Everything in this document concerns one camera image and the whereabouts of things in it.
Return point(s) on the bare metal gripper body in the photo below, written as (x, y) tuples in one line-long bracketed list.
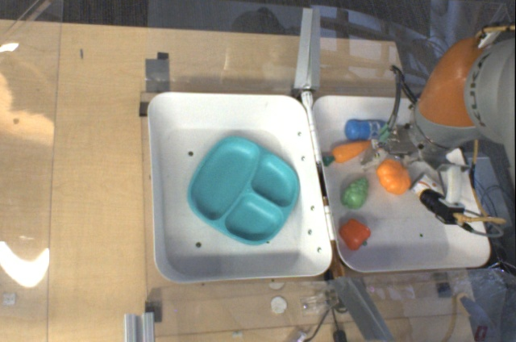
[(403, 143)]

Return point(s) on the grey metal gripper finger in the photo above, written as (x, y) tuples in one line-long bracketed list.
[(379, 146), (367, 159)]

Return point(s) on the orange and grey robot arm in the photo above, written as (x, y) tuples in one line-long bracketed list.
[(447, 98)]

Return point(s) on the orange carrot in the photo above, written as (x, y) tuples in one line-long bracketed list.
[(350, 151)]

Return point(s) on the blue bottle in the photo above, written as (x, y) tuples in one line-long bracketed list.
[(359, 129)]

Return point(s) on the orange pumpkin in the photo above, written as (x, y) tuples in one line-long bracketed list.
[(393, 177)]

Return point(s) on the green broccoli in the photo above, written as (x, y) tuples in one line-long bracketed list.
[(354, 195)]

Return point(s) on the white and orange tube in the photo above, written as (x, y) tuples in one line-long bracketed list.
[(423, 183)]

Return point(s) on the red bell pepper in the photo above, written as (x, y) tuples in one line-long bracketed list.
[(354, 233)]

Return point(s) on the white plastic tray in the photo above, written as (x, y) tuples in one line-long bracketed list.
[(403, 235), (177, 187)]

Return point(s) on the teal divided plate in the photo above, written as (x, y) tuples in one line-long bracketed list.
[(234, 179)]

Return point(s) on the white round disc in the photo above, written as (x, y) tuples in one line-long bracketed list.
[(276, 285), (278, 305)]

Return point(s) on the black cylinder on white bracket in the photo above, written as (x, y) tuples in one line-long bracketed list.
[(437, 205)]

